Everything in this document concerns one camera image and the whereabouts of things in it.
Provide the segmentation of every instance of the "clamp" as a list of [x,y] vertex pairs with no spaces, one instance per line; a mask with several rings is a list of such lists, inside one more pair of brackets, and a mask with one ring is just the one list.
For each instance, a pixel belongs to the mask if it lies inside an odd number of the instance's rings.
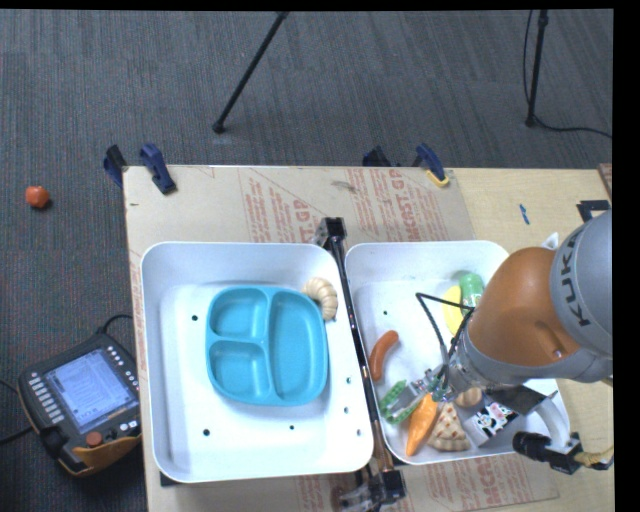
[[369,482],[362,484],[351,492],[343,494],[340,497],[340,503],[343,507],[342,510],[345,512],[378,511],[382,505],[393,504],[404,498],[407,494],[407,489],[402,473],[395,469],[393,457],[385,446],[380,416],[376,406],[375,392],[367,366],[367,356],[360,338],[360,331],[358,330],[355,317],[355,308],[351,300],[351,292],[349,291],[349,279],[344,264],[344,239],[346,236],[347,230],[342,217],[324,217],[320,221],[309,243],[327,250],[333,256],[338,266],[340,282],[342,283],[344,291],[345,306],[349,316],[351,335],[358,356],[358,363],[360,364],[369,418],[371,420],[371,429],[374,438],[374,457],[378,464],[378,474]]
[[449,177],[444,172],[444,167],[442,167],[442,163],[433,149],[423,142],[416,148],[416,151],[418,156],[414,160],[412,167],[426,167],[427,177],[438,187],[444,187],[449,183]]
[[160,150],[155,144],[148,142],[142,146],[140,158],[142,158],[142,163],[153,172],[152,180],[160,192],[168,194],[176,190],[176,184],[171,179],[171,176],[169,176],[169,171],[164,163],[162,153],[160,153]]
[[378,145],[362,157],[363,167],[393,167],[391,162]]
[[109,177],[122,188],[122,168],[127,166],[127,162],[116,144],[107,149],[107,156],[104,157],[102,165]]

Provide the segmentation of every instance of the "toy sausage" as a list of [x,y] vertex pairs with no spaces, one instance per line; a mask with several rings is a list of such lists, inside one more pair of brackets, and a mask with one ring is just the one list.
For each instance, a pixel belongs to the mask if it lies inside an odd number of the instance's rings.
[[390,330],[380,336],[373,346],[371,354],[369,355],[369,368],[371,370],[371,378],[374,381],[380,380],[382,377],[384,358],[389,349],[395,345],[399,339],[400,336],[397,331]]

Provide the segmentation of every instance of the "black stand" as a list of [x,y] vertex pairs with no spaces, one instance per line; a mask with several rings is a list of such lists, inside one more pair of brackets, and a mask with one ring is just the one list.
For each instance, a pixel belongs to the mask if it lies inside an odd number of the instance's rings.
[[264,38],[264,41],[262,41],[260,48],[258,48],[258,52],[253,57],[253,60],[251,61],[251,63],[249,64],[249,67],[245,71],[242,79],[240,80],[240,83],[236,87],[236,90],[233,91],[233,94],[231,95],[231,98],[229,99],[227,106],[222,111],[222,114],[220,115],[218,120],[215,123],[213,123],[212,128],[214,132],[216,133],[224,132],[224,120],[229,115],[229,112],[231,112],[231,109],[233,108],[233,105],[235,105],[238,97],[240,96],[242,89],[244,89],[244,86],[247,85],[247,82],[249,81],[249,78],[251,77],[253,70],[256,68],[256,66],[260,62],[260,59],[262,58],[262,55],[269,47],[269,43],[271,43],[273,36],[276,35],[276,32],[280,28],[280,25],[285,20],[285,18],[289,15],[289,11],[277,11],[276,13],[277,13],[277,17],[273,22],[273,25],[271,25],[271,28],[269,29],[267,36]]
[[538,92],[538,75],[540,74],[540,59],[542,58],[542,43],[544,42],[544,29],[549,23],[548,9],[540,9],[538,16],[538,40],[536,42],[536,56],[533,61],[533,79],[531,81],[531,96],[529,97],[529,113],[525,124],[529,127],[536,124],[534,110],[536,108],[536,94]]

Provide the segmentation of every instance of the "black cable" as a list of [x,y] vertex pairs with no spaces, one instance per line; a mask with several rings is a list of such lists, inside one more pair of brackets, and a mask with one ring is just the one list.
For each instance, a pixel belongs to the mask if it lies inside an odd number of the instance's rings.
[[113,322],[114,320],[117,320],[118,318],[133,318],[130,314],[128,313],[118,313],[117,315],[113,315],[111,318],[109,318],[109,320],[107,320],[104,325],[102,327],[99,327],[98,330],[96,331],[96,334],[106,334],[107,332],[107,327],[109,327],[109,324],[111,324],[111,322]]
[[[438,378],[442,379],[443,387],[446,387],[446,384],[449,382],[449,359],[453,355],[456,345],[458,344],[458,338],[460,337],[460,334],[462,333],[462,330],[464,329],[464,327],[467,325],[469,318],[471,318],[471,314],[473,313],[473,310],[475,308],[471,306],[467,306],[466,304],[458,304],[456,302],[451,302],[445,299],[441,299],[440,297],[435,297],[433,295],[427,295],[426,293],[417,292],[416,298],[418,299],[418,302],[420,302],[422,309],[424,309],[425,313],[427,314],[427,317],[429,318],[429,321],[433,326],[433,330],[435,331],[436,336],[438,337],[438,342],[440,343],[440,353],[442,355],[442,368],[438,372]],[[459,307],[461,309],[467,310],[467,313],[465,314],[464,318],[462,319],[462,322],[460,323],[460,326],[458,327],[458,331],[456,332],[456,335],[451,339],[451,346],[449,347],[448,352],[447,352],[447,347],[444,343],[444,340],[442,339],[442,334],[440,334],[440,329],[438,329],[438,326],[435,320],[433,319],[433,316],[431,316],[431,312],[429,311],[429,308],[423,302],[422,300],[423,298],[435,300],[437,302],[441,302],[442,304],[447,304],[449,306]]]
[[[527,105],[531,104],[531,100],[529,99],[529,90],[527,86],[527,42],[529,40],[529,28],[531,25],[531,17],[533,16],[533,9],[529,11],[529,18],[527,19],[527,30],[524,36],[524,51],[522,54],[522,83],[524,84],[524,95],[527,99]],[[536,123],[538,123],[542,128],[546,128],[547,130],[551,130],[554,132],[575,132],[575,131],[586,131],[597,133],[598,135],[603,135],[611,140],[613,140],[613,136],[607,132],[603,132],[600,130],[595,130],[593,128],[586,128],[582,126],[573,126],[569,128],[557,128],[555,126],[549,126],[548,124],[543,123],[538,116],[533,114],[533,119]]]
[[[8,387],[11,391],[13,391],[16,395],[18,394],[18,390],[14,388],[11,384],[9,384],[6,380],[0,379],[0,384]],[[19,430],[18,432],[14,432],[13,434],[9,434],[6,437],[0,438],[0,445],[13,441],[14,439],[18,439],[19,437],[31,432],[33,427],[27,427],[25,429]]]

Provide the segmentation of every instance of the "blue plastic plate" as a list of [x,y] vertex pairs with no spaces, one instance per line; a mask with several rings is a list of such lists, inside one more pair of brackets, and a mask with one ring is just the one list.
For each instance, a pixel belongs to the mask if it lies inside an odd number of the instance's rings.
[[224,396],[260,405],[302,405],[327,381],[327,335],[319,306],[274,286],[232,286],[209,306],[209,380]]

